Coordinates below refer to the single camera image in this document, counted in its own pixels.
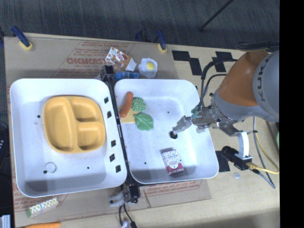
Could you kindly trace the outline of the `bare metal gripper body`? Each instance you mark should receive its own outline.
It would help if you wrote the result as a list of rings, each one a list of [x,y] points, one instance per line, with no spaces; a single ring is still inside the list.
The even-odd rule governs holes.
[[[222,117],[219,110],[214,105],[195,106],[192,111],[192,124],[197,127],[197,132],[202,133],[207,128],[221,129]]]

